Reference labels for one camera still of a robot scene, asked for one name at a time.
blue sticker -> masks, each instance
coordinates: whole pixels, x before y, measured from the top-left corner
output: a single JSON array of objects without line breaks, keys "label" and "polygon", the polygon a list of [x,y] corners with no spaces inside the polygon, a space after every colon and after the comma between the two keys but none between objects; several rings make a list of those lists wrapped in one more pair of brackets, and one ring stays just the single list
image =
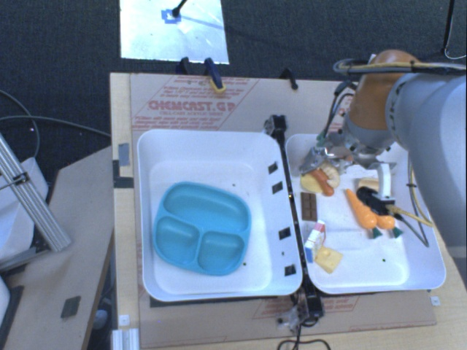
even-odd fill
[{"label": "blue sticker", "polygon": [[182,15],[178,17],[172,15],[172,9],[161,10],[161,17],[165,23],[177,23],[182,20]]}]

small box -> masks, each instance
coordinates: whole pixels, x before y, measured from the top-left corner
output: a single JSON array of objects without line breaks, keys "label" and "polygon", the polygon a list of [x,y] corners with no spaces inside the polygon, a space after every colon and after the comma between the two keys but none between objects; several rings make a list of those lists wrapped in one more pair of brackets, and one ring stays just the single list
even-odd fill
[{"label": "small box", "polygon": [[313,263],[316,254],[326,239],[326,225],[322,220],[318,220],[305,241],[305,255],[308,263]]}]

blue divided plate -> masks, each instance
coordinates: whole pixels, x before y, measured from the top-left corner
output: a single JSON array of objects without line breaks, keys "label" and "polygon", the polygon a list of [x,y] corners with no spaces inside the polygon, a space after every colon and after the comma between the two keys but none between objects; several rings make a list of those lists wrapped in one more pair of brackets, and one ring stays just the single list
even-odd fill
[{"label": "blue divided plate", "polygon": [[248,205],[237,195],[192,182],[163,195],[153,226],[159,257],[172,265],[227,275],[241,264],[251,230]]}]

yellow sponge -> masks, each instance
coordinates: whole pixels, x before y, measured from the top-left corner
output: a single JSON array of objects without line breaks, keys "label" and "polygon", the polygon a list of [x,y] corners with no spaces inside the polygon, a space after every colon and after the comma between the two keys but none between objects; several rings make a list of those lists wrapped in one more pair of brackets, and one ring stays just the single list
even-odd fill
[{"label": "yellow sponge", "polygon": [[336,250],[321,246],[314,261],[327,273],[333,273],[342,257],[343,255]]}]

dark floor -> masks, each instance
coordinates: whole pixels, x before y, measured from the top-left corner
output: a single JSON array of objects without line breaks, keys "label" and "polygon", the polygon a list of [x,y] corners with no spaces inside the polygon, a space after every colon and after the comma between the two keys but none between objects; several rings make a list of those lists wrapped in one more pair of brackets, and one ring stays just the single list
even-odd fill
[{"label": "dark floor", "polygon": [[[449,0],[221,0],[231,64],[226,76],[340,79],[332,65],[387,48],[444,61]],[[456,0],[451,54],[466,52],[467,0]],[[120,58],[119,0],[0,0],[0,90],[34,115],[109,132],[109,73],[174,73],[174,63]],[[21,114],[0,96],[0,117]],[[109,139],[38,122],[46,179]],[[28,122],[0,121],[20,159],[34,152]]]}]

